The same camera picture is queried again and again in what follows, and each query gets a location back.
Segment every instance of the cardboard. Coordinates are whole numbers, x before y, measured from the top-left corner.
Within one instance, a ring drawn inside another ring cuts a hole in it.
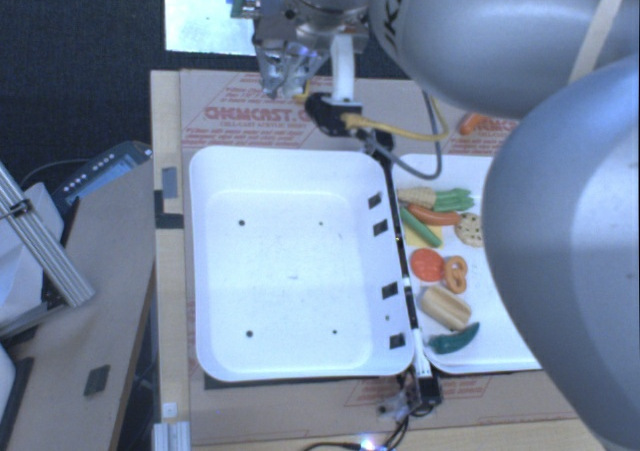
[[[361,432],[388,432],[395,421],[378,406],[399,390],[394,377],[223,384],[208,379],[194,347],[192,243],[186,168],[193,154],[212,144],[357,150],[359,142],[320,133],[296,101],[269,100],[255,73],[183,71],[180,74],[182,170],[184,173],[185,269],[190,384],[190,421],[194,446],[282,440]],[[330,91],[317,79],[312,91]],[[365,116],[413,131],[429,131],[422,94],[413,82],[358,80],[356,97]],[[495,154],[515,127],[490,119],[468,136],[456,127],[465,112],[441,104],[452,129],[444,141],[449,154]],[[433,145],[399,138],[395,152],[432,152]],[[564,397],[543,371],[445,377],[444,402],[431,415],[412,420],[412,429],[475,426],[575,418]]]

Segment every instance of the toy pretzel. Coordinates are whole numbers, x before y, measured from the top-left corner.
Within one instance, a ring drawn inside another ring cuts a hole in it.
[[[449,290],[457,295],[467,289],[467,262],[459,255],[447,259],[444,263],[444,280]]]

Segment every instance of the yellow cable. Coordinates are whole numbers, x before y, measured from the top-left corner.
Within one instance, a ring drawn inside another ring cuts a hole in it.
[[[442,126],[442,132],[437,135],[424,135],[421,133],[414,133],[412,131],[407,131],[406,129],[401,129],[390,124],[376,122],[375,120],[371,120],[363,117],[362,115],[357,115],[354,113],[343,113],[341,119],[347,129],[371,128],[377,129],[379,131],[385,131],[393,135],[402,136],[404,138],[409,138],[410,140],[420,140],[423,142],[439,142],[449,136],[449,125],[447,124],[445,118],[442,116],[442,112],[440,111],[440,108],[435,99],[429,97],[429,100],[431,101],[433,110],[436,114],[436,117],[438,118],[438,122],[440,122],[440,126]]]

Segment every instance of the toy tomato slice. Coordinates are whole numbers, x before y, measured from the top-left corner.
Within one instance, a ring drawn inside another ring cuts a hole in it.
[[[416,250],[409,263],[413,274],[425,282],[437,282],[444,276],[444,259],[430,248]]]

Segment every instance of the electronic device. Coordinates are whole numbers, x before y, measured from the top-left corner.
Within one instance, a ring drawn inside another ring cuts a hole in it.
[[[86,197],[149,160],[151,156],[151,148],[141,142],[120,143],[88,161],[69,176],[53,193],[53,202],[64,216],[76,199]]]

